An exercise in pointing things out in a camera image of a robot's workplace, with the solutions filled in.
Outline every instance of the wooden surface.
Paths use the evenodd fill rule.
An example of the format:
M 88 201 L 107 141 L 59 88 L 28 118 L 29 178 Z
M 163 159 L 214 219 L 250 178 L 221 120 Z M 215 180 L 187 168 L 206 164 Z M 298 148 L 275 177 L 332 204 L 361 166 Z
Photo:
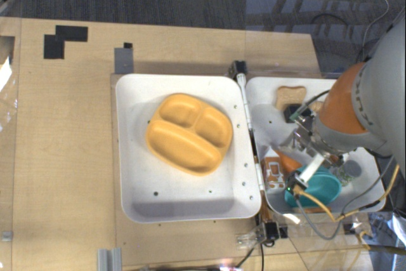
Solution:
M 89 39 L 66 42 L 64 60 L 44 60 L 44 34 L 55 34 L 56 24 L 88 26 Z M 300 56 L 307 58 L 308 72 L 318 70 L 309 36 L 299 35 L 302 41 L 293 42 L 292 36 L 260 33 L 257 37 L 264 42 L 272 38 L 272 46 L 261 51 L 279 56 L 279 66 L 296 67 Z M 252 220 L 159 226 L 115 218 L 110 76 L 114 48 L 124 42 L 134 45 L 136 72 L 178 74 L 224 74 L 233 60 L 255 57 L 260 44 L 247 47 L 246 32 L 236 30 L 24 19 L 13 201 L 14 271 L 96 270 L 97 250 L 116 246 L 129 248 L 123 249 L 126 270 L 136 270 L 129 264 L 164 260 L 167 265 L 226 263 L 246 253 L 236 249 L 235 236 L 248 229 Z M 121 241 L 125 232 L 131 242 Z M 201 239 L 198 246 L 193 240 L 187 251 L 176 249 L 180 241 L 192 237 Z M 157 249 L 151 251 L 154 243 Z M 247 260 L 246 270 L 258 270 L 258 254 L 257 250 Z M 277 241 L 266 254 L 270 255 L 265 270 L 307 268 L 289 239 Z

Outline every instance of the orange divided plate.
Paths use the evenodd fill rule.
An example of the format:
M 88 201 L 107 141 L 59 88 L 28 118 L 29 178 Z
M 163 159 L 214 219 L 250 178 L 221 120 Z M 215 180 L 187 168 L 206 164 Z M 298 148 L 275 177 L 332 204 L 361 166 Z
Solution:
M 154 155 L 198 176 L 216 170 L 232 136 L 232 124 L 226 115 L 186 94 L 168 96 L 155 111 L 146 132 L 148 148 Z

